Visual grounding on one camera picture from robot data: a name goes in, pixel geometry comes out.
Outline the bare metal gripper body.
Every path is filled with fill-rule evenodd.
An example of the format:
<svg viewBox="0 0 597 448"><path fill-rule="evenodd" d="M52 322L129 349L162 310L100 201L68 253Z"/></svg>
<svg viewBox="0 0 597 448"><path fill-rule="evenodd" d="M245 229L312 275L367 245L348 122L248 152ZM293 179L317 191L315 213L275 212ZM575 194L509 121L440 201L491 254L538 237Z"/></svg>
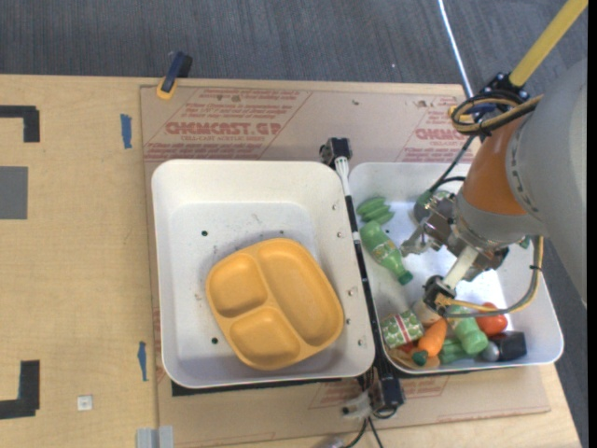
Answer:
<svg viewBox="0 0 597 448"><path fill-rule="evenodd" d="M504 262L509 248L482 240L475 234L461 217L454 193L439 192L430 196L427 202L430 201L436 205L435 213L421 225L428 235L441 242L441 246L456 257L467 247L474 249L479 254L473 263L477 270L496 270Z"/></svg>

